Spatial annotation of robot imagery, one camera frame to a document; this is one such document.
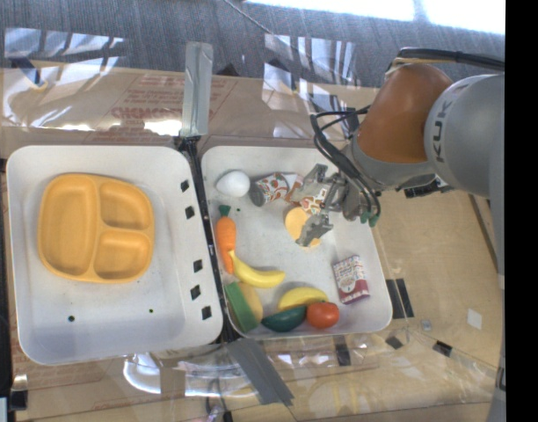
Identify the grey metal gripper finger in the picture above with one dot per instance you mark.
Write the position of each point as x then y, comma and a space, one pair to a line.
315, 177
314, 230

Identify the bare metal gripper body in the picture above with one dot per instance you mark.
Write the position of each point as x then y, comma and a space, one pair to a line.
350, 198

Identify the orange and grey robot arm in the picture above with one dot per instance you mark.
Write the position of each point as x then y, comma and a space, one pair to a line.
467, 139

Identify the yellow round biscuit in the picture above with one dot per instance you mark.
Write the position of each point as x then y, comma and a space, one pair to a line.
295, 222

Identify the orange patterned white packet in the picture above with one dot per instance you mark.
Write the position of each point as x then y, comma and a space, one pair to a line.
310, 201

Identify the red patterned white can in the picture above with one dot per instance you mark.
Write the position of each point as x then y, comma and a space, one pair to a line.
271, 188

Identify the white plastic tray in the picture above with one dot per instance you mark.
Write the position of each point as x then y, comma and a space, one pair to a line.
172, 288
269, 240

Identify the red and white carton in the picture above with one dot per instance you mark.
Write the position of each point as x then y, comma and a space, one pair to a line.
350, 279

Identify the yellow banana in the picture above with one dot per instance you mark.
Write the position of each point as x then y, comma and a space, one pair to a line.
256, 277
300, 297

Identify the white egg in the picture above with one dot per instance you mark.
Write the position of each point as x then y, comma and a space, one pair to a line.
233, 184

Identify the red tomato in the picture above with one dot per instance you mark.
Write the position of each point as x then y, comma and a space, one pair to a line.
322, 315

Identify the orange carrot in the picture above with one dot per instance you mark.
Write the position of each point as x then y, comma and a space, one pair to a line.
225, 235

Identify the dark green avocado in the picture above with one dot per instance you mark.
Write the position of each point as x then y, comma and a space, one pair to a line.
284, 320

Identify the green block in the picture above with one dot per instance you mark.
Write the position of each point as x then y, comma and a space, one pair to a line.
242, 308

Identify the brown cardboard board red print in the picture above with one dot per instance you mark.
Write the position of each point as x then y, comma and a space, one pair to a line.
119, 104

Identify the orange divided plate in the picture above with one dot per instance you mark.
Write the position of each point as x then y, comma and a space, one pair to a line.
95, 229

